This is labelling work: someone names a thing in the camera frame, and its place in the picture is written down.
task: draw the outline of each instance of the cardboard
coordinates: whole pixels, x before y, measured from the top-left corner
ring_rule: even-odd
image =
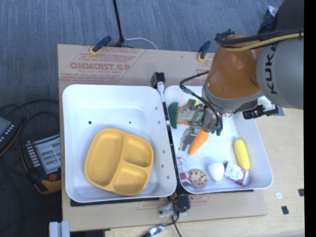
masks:
[[[198,53],[194,52],[103,47],[98,55],[92,56],[90,48],[58,45],[63,220],[70,222],[72,232],[167,223],[170,219],[158,217],[158,208],[168,203],[165,197],[152,201],[71,206],[65,190],[62,92],[71,84],[150,86],[154,72],[165,73],[167,88],[208,71],[213,54],[207,54],[206,61],[200,63]],[[205,79],[206,76],[200,76],[186,85],[202,86]],[[191,208],[179,222],[267,214],[261,190],[190,195],[190,201]]]

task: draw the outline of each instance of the egg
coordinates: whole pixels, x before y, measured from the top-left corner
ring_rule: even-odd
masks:
[[[219,161],[213,161],[208,166],[208,173],[214,181],[221,181],[224,176],[224,165]]]

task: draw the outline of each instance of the yellow corn cob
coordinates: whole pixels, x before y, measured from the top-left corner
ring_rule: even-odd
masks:
[[[242,139],[236,139],[234,141],[234,150],[239,166],[248,170],[250,168],[250,161],[246,145]]]

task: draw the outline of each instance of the cookie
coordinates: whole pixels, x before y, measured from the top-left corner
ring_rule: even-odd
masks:
[[[189,171],[191,185],[196,189],[201,189],[207,185],[207,176],[199,169]]]

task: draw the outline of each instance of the yellow cable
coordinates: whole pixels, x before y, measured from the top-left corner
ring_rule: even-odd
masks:
[[[289,34],[289,35],[283,35],[280,37],[275,37],[272,39],[268,39],[268,40],[264,40],[255,44],[251,44],[251,45],[247,45],[247,46],[242,46],[242,47],[236,47],[236,48],[225,48],[228,51],[245,51],[245,50],[249,50],[249,49],[253,49],[256,47],[260,47],[266,44],[271,44],[273,42],[277,42],[280,40],[287,40],[287,39],[293,39],[293,38],[298,38],[298,37],[304,37],[304,32],[300,33],[300,34]]]

